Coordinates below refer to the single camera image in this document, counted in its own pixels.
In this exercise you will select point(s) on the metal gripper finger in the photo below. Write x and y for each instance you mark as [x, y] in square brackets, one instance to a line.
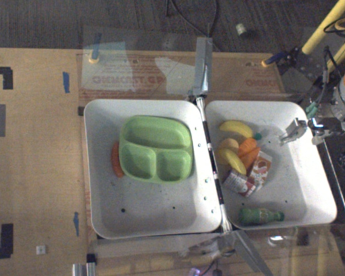
[296, 128]
[319, 134]

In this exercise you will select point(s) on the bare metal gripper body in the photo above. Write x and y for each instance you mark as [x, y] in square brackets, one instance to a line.
[342, 119]

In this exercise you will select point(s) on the white plastic tray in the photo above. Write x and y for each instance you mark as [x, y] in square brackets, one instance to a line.
[302, 183]
[149, 208]

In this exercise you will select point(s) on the orange carrot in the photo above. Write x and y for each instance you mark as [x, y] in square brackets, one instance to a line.
[250, 158]
[247, 145]

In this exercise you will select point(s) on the white and brown carton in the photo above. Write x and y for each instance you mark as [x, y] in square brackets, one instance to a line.
[260, 168]

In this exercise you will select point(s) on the yellow banana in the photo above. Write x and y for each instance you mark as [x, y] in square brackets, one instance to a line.
[235, 127]
[233, 160]

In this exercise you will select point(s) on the red and white packet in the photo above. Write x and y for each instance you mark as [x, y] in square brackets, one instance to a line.
[238, 184]

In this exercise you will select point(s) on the brown cardboard board red print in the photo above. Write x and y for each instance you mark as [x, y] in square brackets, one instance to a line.
[233, 76]

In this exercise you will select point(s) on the green bottle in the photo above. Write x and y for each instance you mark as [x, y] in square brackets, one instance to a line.
[257, 216]

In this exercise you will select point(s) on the green divided plate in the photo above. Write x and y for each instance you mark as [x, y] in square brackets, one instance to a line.
[156, 138]

